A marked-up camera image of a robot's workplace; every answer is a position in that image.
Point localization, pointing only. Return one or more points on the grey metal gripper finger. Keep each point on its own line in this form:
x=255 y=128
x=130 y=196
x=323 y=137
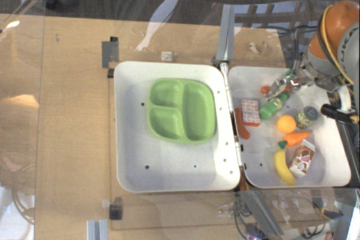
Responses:
x=272 y=93
x=279 y=83

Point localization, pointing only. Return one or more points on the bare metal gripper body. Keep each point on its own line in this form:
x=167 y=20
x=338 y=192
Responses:
x=306 y=80

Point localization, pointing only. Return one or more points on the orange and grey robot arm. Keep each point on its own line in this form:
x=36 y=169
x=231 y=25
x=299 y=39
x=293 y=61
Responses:
x=341 y=19

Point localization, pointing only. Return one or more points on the orange red round thing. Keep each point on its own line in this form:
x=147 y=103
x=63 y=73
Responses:
x=264 y=89

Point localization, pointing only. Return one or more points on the green plastic bottle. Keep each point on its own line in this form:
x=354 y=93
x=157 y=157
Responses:
x=270 y=109

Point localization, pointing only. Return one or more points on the red and white carton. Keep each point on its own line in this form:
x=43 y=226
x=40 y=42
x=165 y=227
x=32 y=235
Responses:
x=250 y=112

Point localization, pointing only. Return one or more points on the orange fruit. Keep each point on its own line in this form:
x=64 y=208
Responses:
x=286 y=124

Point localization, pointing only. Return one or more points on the green jar with grey lid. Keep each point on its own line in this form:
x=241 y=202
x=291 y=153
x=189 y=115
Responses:
x=306 y=118

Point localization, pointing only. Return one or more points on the red sausage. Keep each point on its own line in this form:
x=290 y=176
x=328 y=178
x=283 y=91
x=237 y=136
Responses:
x=243 y=129

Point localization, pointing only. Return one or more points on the orange carrot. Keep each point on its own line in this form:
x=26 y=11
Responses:
x=298 y=137

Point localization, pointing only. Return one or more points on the brown and white carton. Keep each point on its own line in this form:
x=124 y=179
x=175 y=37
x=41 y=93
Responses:
x=302 y=160

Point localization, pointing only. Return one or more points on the yellow banana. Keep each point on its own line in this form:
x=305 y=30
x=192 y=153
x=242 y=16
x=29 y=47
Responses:
x=282 y=168

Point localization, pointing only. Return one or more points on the white plastic tray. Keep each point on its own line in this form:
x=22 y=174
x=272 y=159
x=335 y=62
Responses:
x=168 y=165
x=326 y=154

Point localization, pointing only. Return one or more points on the green divided plate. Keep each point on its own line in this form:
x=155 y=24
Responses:
x=197 y=112

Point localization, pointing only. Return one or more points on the black cylinder on white bracket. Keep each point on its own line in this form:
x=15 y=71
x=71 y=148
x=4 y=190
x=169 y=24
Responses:
x=334 y=113

